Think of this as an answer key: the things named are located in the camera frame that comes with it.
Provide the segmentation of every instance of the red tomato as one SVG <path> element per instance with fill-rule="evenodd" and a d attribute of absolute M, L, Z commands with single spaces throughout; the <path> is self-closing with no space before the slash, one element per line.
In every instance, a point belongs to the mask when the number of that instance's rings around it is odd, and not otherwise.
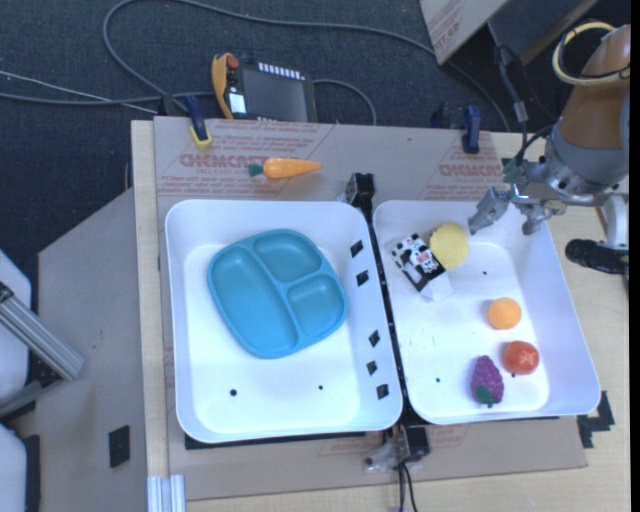
<path fill-rule="evenodd" d="M 512 341 L 504 349 L 502 362 L 507 371 L 515 375 L 528 375 L 538 367 L 540 353 L 531 343 Z"/>

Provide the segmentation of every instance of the black fabric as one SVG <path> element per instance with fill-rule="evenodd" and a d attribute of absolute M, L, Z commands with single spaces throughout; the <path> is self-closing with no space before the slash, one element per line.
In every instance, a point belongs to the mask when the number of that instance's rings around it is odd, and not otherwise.
<path fill-rule="evenodd" d="M 374 27 L 430 46 L 418 0 L 202 0 L 241 14 L 278 20 Z M 109 55 L 102 24 L 115 0 L 0 2 L 0 70 L 105 98 L 157 95 Z M 601 0 L 584 18 L 615 26 L 630 23 L 631 0 Z M 506 128 L 467 80 L 433 56 L 396 39 L 353 30 L 275 27 L 207 12 L 169 0 L 132 3 L 112 20 L 111 39 L 120 56 L 169 93 L 211 92 L 213 55 L 247 52 L 257 59 L 334 79 L 365 92 L 378 124 L 428 127 L 443 102 L 451 121 L 462 123 L 469 104 L 482 111 L 481 128 Z M 492 95 L 519 129 L 509 96 L 493 62 L 494 43 L 481 29 L 452 58 Z M 559 112 L 568 95 L 553 75 L 551 48 L 527 70 L 543 102 Z M 526 89 L 519 85 L 523 97 Z M 80 100 L 0 75 L 0 92 Z M 212 98 L 200 100 L 207 117 L 220 117 Z M 354 92 L 318 85 L 319 121 L 369 124 L 366 103 Z M 155 108 L 151 103 L 147 107 Z M 548 118 L 528 101 L 529 131 Z M 42 106 L 0 98 L 0 249 L 28 268 L 37 253 L 99 210 L 127 184 L 130 122 L 152 115 L 121 106 Z"/>

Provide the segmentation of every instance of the blue divided plate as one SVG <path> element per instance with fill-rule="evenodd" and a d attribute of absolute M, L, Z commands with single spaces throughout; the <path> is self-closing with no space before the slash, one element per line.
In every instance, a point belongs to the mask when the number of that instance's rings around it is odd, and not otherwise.
<path fill-rule="evenodd" d="M 252 354 L 276 358 L 340 327 L 347 297 L 333 268 L 306 236 L 267 231 L 228 245 L 207 272 L 227 326 Z"/>

